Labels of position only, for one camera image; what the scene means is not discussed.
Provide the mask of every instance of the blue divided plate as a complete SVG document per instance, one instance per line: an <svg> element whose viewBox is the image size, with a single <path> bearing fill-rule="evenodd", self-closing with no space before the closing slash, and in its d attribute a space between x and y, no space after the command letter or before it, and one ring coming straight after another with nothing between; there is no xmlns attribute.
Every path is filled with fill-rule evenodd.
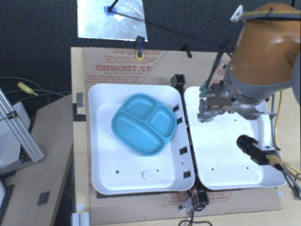
<svg viewBox="0 0 301 226"><path fill-rule="evenodd" d="M158 154L174 135L175 114L164 104L146 94L134 94L118 109L112 119L114 135L138 153Z"/></svg>

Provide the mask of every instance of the dark floor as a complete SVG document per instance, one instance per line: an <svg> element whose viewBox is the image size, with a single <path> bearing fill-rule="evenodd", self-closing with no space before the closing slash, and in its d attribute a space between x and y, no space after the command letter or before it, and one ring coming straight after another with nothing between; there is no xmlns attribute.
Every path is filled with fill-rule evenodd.
<svg viewBox="0 0 301 226"><path fill-rule="evenodd" d="M179 50L186 43L192 51L217 51L225 39L238 38L242 23L231 23L229 18L239 4L251 11L268 2L291 4L291 0L143 0L149 40L145 48ZM301 0L295 7L301 8ZM46 90L70 91L72 46L134 46L133 42L79 39L77 0L0 0L0 8L0 88L5 93L18 89L19 80L3 79L8 76L32 80ZM11 102L25 97L8 95ZM24 106L32 116L47 103L45 97L37 97L24 101ZM62 197L63 215L71 206L71 185L69 178ZM65 220L59 213L56 225L70 224Z"/></svg>

